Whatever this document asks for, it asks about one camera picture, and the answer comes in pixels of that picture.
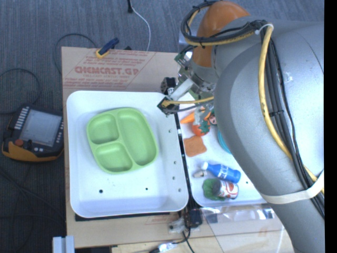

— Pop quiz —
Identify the white plastic tray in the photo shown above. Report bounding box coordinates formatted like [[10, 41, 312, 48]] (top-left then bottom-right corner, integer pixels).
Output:
[[66, 90, 190, 219], [174, 91, 270, 208]]

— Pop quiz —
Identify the black cylinder on white bracket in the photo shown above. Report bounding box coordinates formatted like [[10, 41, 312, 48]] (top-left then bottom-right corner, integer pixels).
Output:
[[157, 78, 196, 117]]

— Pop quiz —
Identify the orange carrot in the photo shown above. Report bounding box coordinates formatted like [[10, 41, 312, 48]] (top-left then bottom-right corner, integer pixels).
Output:
[[180, 111, 197, 124]]

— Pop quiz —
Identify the thin black and white rod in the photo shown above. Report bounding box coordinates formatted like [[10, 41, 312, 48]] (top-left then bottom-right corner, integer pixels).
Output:
[[174, 112, 193, 211]]

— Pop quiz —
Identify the blue bottle with white cap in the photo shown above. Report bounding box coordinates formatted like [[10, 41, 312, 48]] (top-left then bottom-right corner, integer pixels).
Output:
[[201, 161, 242, 184]]

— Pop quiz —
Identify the white and red can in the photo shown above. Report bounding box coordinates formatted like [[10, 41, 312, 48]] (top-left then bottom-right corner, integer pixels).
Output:
[[215, 179, 240, 200]]

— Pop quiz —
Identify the teal bowl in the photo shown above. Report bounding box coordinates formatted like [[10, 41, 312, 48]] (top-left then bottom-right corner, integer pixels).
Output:
[[217, 129, 233, 155]]

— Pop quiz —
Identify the green broccoli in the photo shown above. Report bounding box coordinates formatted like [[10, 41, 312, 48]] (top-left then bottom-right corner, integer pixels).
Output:
[[202, 178, 226, 202]]

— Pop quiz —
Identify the green divided plate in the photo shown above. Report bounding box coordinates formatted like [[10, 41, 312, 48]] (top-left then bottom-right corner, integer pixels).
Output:
[[86, 107, 159, 174]]

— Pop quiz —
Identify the brown cardboard board red print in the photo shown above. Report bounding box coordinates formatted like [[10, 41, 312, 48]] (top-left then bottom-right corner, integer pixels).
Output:
[[61, 46, 285, 249]]

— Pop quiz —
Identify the orange square biscuit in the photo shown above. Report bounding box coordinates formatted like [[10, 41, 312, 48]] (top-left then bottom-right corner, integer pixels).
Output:
[[183, 135, 207, 158]]

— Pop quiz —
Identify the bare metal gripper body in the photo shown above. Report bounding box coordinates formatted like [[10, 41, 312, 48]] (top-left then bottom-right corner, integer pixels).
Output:
[[190, 74, 218, 108]]

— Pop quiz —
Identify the orange tomato with green leaves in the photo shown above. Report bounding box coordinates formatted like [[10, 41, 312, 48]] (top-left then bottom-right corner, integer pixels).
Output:
[[191, 119, 212, 137]]

